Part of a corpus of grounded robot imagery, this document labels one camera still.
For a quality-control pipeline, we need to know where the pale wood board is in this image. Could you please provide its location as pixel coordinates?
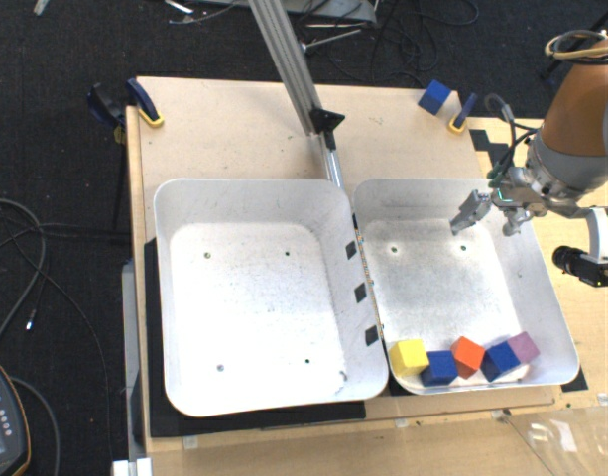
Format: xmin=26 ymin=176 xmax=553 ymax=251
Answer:
xmin=134 ymin=75 xmax=556 ymax=440

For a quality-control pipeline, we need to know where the white plastic tray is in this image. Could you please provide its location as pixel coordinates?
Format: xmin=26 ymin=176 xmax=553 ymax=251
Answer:
xmin=153 ymin=178 xmax=390 ymax=418
xmin=351 ymin=178 xmax=581 ymax=396

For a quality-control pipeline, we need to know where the black cylinder on white bracket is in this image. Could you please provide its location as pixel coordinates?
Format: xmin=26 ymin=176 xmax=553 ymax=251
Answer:
xmin=551 ymin=205 xmax=608 ymax=289

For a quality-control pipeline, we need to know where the purple cube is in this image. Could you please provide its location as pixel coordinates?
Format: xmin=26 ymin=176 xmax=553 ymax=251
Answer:
xmin=506 ymin=331 xmax=541 ymax=365

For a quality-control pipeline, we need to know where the yellow cube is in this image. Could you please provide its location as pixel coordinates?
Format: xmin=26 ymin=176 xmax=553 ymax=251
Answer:
xmin=388 ymin=338 xmax=430 ymax=379

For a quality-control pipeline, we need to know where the blue cube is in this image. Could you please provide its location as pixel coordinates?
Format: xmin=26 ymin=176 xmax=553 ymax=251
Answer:
xmin=417 ymin=79 xmax=453 ymax=116
xmin=421 ymin=349 xmax=459 ymax=388
xmin=480 ymin=340 xmax=522 ymax=383

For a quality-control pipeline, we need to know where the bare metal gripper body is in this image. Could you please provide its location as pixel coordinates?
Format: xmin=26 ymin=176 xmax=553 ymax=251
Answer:
xmin=491 ymin=165 xmax=590 ymax=220

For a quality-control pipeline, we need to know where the orange cube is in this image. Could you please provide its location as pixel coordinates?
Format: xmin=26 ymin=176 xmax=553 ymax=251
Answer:
xmin=450 ymin=335 xmax=486 ymax=380

